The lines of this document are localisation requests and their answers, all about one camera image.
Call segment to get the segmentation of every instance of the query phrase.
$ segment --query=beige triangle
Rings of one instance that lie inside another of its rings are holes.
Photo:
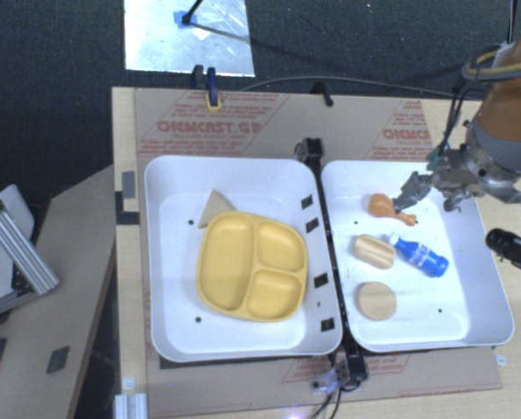
[[[205,228],[211,219],[225,211],[235,211],[235,207],[222,194],[215,189],[212,190],[206,202],[202,217],[200,217],[198,228]]]

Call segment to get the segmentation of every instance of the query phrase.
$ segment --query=round beige disc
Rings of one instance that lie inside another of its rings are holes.
[[[367,318],[383,321],[396,311],[396,297],[385,284],[365,283],[357,291],[357,307]]]

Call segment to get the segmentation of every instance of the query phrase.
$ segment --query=blue bottle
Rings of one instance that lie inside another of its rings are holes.
[[[438,256],[418,242],[408,242],[393,234],[388,242],[398,250],[411,265],[424,270],[429,276],[440,277],[449,266],[447,258]]]

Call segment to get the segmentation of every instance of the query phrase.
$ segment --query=cardboard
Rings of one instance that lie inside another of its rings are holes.
[[[221,93],[221,97],[222,111],[209,113],[201,91],[135,90],[134,172],[140,195],[145,167],[164,154],[292,158],[295,145],[306,137],[322,138],[323,162],[423,161],[432,148],[419,100],[333,96],[334,106],[329,108],[319,95]],[[125,125],[119,131],[131,131],[129,114],[122,116]],[[121,169],[126,172],[130,157],[121,158]],[[329,369],[325,356],[190,366],[160,359],[149,339],[145,209],[145,197],[140,196],[149,416],[188,416],[324,401],[326,395],[312,392],[311,381]],[[489,348],[375,355],[367,358],[367,367],[368,380],[359,390],[344,395],[343,402],[501,388]]]

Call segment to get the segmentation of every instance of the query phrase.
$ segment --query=dark background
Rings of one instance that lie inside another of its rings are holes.
[[[510,0],[245,2],[257,77],[222,78],[222,89],[326,74],[449,92],[469,55],[506,39],[510,8]],[[188,75],[125,70],[123,17],[123,0],[0,0],[0,189],[16,183],[37,204],[110,164],[111,87],[189,86]],[[305,93],[311,85],[261,90]]]

